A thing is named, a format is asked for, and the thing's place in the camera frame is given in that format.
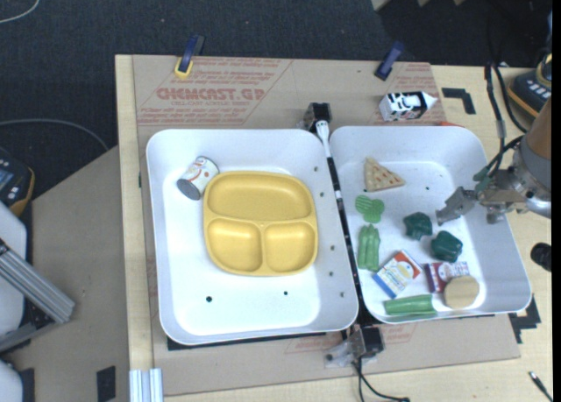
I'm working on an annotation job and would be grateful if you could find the light green celery stick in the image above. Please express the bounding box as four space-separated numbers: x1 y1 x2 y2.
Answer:
383 293 439 318

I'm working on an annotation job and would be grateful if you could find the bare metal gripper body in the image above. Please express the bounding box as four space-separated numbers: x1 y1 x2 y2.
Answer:
474 167 552 224

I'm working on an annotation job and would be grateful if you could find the white can with red print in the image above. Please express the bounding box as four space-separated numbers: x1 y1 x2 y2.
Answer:
175 155 220 201

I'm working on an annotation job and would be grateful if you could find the brown cardboard board red print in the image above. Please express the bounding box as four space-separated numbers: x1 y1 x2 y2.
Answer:
131 54 523 398

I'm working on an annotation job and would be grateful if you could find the thin black and white rod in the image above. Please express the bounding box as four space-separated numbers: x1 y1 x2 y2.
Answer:
315 120 366 328

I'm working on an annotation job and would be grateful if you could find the white plastic tray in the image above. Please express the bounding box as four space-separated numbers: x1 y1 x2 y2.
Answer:
145 128 361 346
328 124 533 325

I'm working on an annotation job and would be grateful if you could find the light green asparagus bunch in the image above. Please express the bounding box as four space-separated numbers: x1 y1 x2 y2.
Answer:
356 222 382 272

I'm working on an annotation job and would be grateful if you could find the black block with thin wires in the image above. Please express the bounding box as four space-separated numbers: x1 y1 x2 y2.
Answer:
301 102 333 130
324 325 387 369

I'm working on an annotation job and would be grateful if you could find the dark green bell pepper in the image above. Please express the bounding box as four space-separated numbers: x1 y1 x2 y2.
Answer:
430 229 465 264

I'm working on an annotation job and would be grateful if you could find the black and white milk carton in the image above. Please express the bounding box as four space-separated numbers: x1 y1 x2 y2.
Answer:
378 90 440 123

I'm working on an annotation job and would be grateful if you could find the red and white carton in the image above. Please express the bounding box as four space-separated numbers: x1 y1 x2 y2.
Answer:
423 260 471 294

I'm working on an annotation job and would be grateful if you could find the beige pizza slice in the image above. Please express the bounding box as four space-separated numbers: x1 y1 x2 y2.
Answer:
362 156 407 194

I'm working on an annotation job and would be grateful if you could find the white blue and orange carton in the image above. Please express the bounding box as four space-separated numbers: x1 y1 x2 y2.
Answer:
372 249 423 300

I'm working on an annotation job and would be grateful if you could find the tan round biscuit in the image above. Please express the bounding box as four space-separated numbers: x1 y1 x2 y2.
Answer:
443 274 481 311

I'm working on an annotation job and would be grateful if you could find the yellow divided plate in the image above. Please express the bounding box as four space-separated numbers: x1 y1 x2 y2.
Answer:
202 170 320 278

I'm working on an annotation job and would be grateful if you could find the dark green broccoli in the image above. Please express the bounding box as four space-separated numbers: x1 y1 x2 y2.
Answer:
402 211 434 242

